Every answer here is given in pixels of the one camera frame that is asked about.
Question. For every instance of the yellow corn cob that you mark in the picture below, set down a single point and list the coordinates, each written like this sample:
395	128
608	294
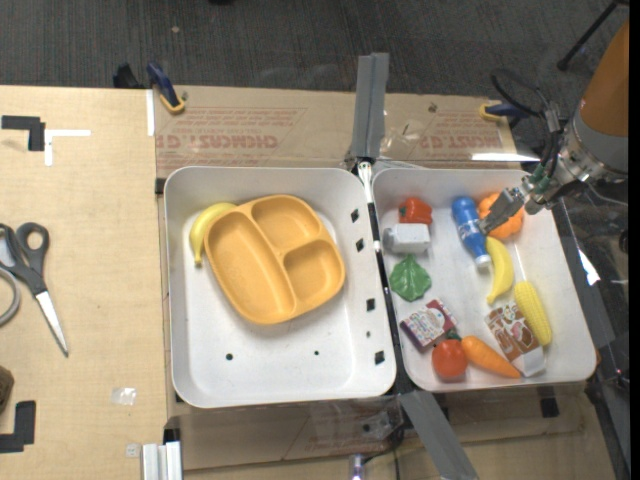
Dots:
534	313

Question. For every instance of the red tomato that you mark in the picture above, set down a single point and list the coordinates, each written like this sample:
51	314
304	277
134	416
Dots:
449	360

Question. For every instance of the orange carrot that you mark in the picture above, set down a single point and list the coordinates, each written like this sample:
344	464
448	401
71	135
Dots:
487	355

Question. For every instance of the brown cardboard board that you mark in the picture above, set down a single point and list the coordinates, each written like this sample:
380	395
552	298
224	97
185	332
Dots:
300	133

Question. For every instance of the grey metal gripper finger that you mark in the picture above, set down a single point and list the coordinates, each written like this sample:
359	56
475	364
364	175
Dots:
497	222
507	199

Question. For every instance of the yellow banana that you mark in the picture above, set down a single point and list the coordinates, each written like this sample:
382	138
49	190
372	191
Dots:
502	268
201	225

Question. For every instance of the grey and white carton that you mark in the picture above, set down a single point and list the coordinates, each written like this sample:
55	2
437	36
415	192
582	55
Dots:
407	239

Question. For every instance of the brown and white carton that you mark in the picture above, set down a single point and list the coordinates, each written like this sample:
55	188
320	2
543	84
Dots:
515	340

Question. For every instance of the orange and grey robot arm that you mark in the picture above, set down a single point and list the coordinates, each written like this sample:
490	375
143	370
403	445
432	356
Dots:
607	98

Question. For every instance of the green lettuce leaf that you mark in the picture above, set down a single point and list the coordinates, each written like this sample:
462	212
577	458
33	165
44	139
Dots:
410	279

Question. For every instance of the red bell pepper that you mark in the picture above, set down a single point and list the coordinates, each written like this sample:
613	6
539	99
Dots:
416	211

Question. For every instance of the white plastic tray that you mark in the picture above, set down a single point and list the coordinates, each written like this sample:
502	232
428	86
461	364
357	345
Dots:
450	278
280	363

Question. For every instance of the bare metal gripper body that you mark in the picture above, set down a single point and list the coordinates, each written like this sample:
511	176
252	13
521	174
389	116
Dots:
570	173

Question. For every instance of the blue bottle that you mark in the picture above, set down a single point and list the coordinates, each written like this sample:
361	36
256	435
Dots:
467	228

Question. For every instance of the orange pumpkin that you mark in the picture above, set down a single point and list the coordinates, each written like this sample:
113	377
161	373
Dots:
510	225

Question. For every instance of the orange divided plate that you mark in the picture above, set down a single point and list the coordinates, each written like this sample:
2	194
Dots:
270	263

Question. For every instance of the white and purple carton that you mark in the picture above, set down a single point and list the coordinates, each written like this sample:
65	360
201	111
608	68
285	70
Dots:
427	324

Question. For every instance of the grey scissors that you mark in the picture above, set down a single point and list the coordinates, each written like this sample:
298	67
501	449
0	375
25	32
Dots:
37	280

